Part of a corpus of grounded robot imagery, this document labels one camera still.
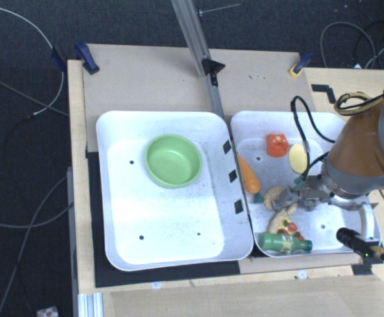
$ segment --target dark floor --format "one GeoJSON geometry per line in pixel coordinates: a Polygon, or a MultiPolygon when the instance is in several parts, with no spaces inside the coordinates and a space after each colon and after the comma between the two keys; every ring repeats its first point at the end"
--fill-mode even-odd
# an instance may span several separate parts
{"type": "MultiPolygon", "coordinates": [[[[203,28],[210,48],[307,52],[310,65],[365,68],[373,57],[371,38],[384,69],[384,0],[195,0],[206,11],[203,28]]],[[[185,46],[170,0],[0,0],[39,27],[68,58],[73,44],[185,46]]],[[[0,81],[49,103],[59,89],[60,73],[46,41],[27,22],[0,11],[0,81]]],[[[67,91],[55,107],[68,112],[67,91]]],[[[0,222],[28,225],[52,187],[71,165],[69,119],[0,85],[0,222]]],[[[67,206],[63,182],[44,204],[37,222],[67,206]]],[[[26,229],[0,227],[0,305],[15,268],[26,229]]],[[[72,311],[67,215],[30,231],[1,316],[34,316],[56,305],[61,316],[72,311]]]]}

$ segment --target carrot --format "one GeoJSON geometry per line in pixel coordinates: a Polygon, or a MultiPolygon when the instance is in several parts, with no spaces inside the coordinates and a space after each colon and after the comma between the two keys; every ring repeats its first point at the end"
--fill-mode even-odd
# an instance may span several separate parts
{"type": "Polygon", "coordinates": [[[259,183],[257,176],[252,171],[251,167],[239,155],[238,160],[246,191],[251,194],[256,194],[259,190],[261,190],[261,184],[259,183]]]}

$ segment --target blue clamp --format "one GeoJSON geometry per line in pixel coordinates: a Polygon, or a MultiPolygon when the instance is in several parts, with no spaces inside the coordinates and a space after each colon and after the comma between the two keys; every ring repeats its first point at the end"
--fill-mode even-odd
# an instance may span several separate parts
{"type": "Polygon", "coordinates": [[[291,77],[298,77],[302,74],[302,69],[309,65],[309,62],[311,62],[312,54],[306,53],[304,57],[299,61],[299,63],[293,65],[292,68],[289,70],[289,74],[291,77]]]}
{"type": "Polygon", "coordinates": [[[88,71],[88,73],[92,75],[100,70],[100,68],[95,64],[88,46],[84,42],[75,42],[75,53],[79,59],[84,61],[83,67],[88,71]]]}

